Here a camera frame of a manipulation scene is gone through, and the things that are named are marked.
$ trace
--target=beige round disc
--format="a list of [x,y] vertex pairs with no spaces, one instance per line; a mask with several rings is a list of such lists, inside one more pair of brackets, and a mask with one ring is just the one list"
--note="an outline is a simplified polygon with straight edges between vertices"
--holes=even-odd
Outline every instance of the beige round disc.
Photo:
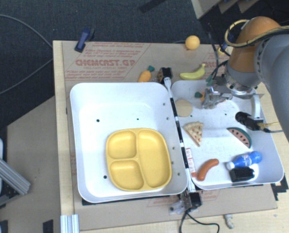
[[179,117],[188,117],[193,110],[192,104],[185,100],[185,99],[179,99],[175,102],[175,107],[177,109],[177,113]]

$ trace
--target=table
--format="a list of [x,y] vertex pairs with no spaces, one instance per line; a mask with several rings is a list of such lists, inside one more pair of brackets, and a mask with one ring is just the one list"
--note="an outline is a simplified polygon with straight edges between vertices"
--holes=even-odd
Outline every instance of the table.
[[[73,215],[78,210],[78,194],[76,187],[72,183],[72,173],[74,168],[74,159],[72,159],[72,140],[70,136],[70,127],[68,123],[68,92],[72,85],[81,82],[81,81],[90,81],[98,82],[100,80],[105,80],[104,76],[107,77],[106,82],[117,81],[120,82],[135,82],[138,78],[140,72],[146,69],[147,65],[153,65],[156,67],[176,67],[173,68],[173,81],[179,80],[178,74],[180,72],[192,71],[195,67],[200,65],[203,62],[206,62],[208,66],[208,71],[210,72],[211,62],[214,58],[214,54],[211,52],[210,45],[200,45],[196,51],[187,51],[182,44],[149,44],[149,43],[98,43],[91,42],[86,47],[86,56],[74,51],[76,45],[75,41],[54,41],[53,42],[53,54],[54,54],[54,76],[55,76],[55,99],[56,99],[56,118],[57,118],[57,139],[58,139],[58,159],[59,159],[59,182],[60,182],[60,204],[61,204],[61,215]],[[105,72],[93,76],[92,72],[84,71],[84,69],[75,69],[75,61],[77,63],[84,63],[89,59],[106,59],[114,58],[114,52],[118,51],[115,55],[117,58],[117,63],[125,61],[126,68],[123,69],[121,73],[118,73],[118,70],[115,70],[112,76],[107,76]],[[264,93],[265,95],[261,99],[261,105],[268,122],[277,121],[274,109],[272,107],[272,102],[270,95],[266,91],[265,86],[260,85],[258,88],[259,93]],[[285,169],[285,176],[289,185],[289,144],[285,136],[280,134],[273,135],[274,142],[278,149],[281,161]],[[247,202],[244,204],[245,208],[239,208],[241,213],[234,214],[232,222],[235,225],[237,232],[288,232],[289,233],[289,189],[286,193],[279,194],[277,205],[273,203],[273,200],[269,198],[269,201],[266,202],[265,208],[258,208],[258,203],[256,203],[256,210],[254,211],[253,207],[247,210],[255,200],[260,199],[267,200],[267,198],[251,198],[249,196],[250,192],[255,192],[255,189],[262,189],[260,192],[256,191],[255,194],[261,196],[262,193],[267,194],[269,184],[256,188],[248,188],[244,194]],[[233,196],[232,192],[234,189],[229,191],[221,191],[220,194],[228,197],[228,195]],[[111,205],[114,203],[108,203],[104,205],[97,205],[99,208],[99,213],[95,210],[94,213],[87,215],[98,227],[89,227],[87,226],[82,232],[178,232],[179,219],[182,215],[170,216],[168,211],[166,211],[164,216],[155,218],[154,220],[150,218],[150,213],[152,211],[145,211],[143,208],[132,208],[134,211],[133,214],[126,214],[130,217],[130,220],[127,220],[129,224],[119,224],[116,222],[115,218],[111,218],[113,223],[105,220],[106,214],[111,213],[107,211],[107,208],[113,206],[115,209],[119,209],[123,204]],[[227,206],[223,204],[223,207],[218,206],[212,208],[202,205],[199,208],[199,212],[193,214],[200,221],[209,223],[216,222],[220,224],[221,231],[224,232],[228,229],[225,224],[225,221],[221,215],[227,214],[228,210],[231,210],[234,205],[228,204]],[[165,210],[165,207],[156,206],[154,211]],[[85,221],[85,213],[81,214],[79,221]],[[208,232],[216,231],[216,226],[201,226],[195,225],[190,219],[186,219],[184,226],[184,231],[192,232],[194,230],[205,229]]]

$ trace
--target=blue clamp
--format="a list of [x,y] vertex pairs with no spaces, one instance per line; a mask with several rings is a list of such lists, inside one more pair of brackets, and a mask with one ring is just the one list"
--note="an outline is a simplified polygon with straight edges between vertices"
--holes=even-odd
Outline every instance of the blue clamp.
[[89,35],[90,35],[90,29],[89,28],[84,28],[84,30],[82,32],[81,39],[76,44],[76,47],[74,49],[75,51],[83,52],[83,50],[85,48],[85,41],[88,39]]

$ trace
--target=orange ball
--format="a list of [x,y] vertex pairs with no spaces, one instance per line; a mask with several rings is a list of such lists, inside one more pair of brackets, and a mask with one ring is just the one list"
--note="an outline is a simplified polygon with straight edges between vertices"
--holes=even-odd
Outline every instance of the orange ball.
[[200,40],[197,36],[191,35],[185,40],[185,46],[189,50],[195,50],[199,47],[200,45]]

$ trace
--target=wooden table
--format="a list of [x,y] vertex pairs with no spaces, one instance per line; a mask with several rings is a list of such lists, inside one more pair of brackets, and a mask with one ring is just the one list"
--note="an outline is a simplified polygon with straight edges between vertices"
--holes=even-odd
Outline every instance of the wooden table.
[[[61,215],[73,215],[75,214],[74,206],[74,194],[72,186],[72,170],[70,164],[70,145],[68,136],[68,117],[66,114],[67,100],[66,100],[66,87],[65,87],[65,59],[66,46],[69,49],[74,48],[76,42],[70,41],[54,41],[53,42],[53,54],[54,54],[54,76],[55,76],[55,99],[56,99],[56,118],[57,118],[57,137],[58,137],[58,158],[59,158],[59,180],[60,180],[60,203],[61,203]],[[172,48],[169,44],[157,44],[154,47],[165,50]],[[208,49],[208,46],[201,45],[197,50],[198,53],[204,53]],[[203,61],[201,56],[191,52],[184,52],[187,58],[194,58],[194,60],[200,64]],[[182,70],[189,70],[191,67],[184,67]],[[178,71],[174,70],[174,76],[178,74]],[[261,84],[258,88],[259,93],[264,93],[261,99],[261,106],[268,122],[277,121],[276,114],[274,112],[272,101],[265,86]],[[289,144],[283,133],[273,134],[273,139],[276,144],[279,156],[281,158],[285,177],[289,185]],[[277,209],[264,210],[256,212],[238,213],[233,214],[232,222],[235,226],[233,231],[241,233],[250,232],[279,232],[289,233],[289,189],[286,193],[278,194]],[[98,221],[103,215],[94,216],[93,221]],[[164,222],[145,223],[140,225],[121,226],[107,229],[87,230],[85,232],[178,232],[178,227],[181,217],[179,215],[176,220],[168,220]],[[207,216],[198,218],[199,221],[204,223],[219,223],[220,232],[226,232],[229,228],[225,224],[223,216]],[[183,225],[184,232],[216,232],[216,226],[203,226],[195,224],[191,219],[186,219]]]

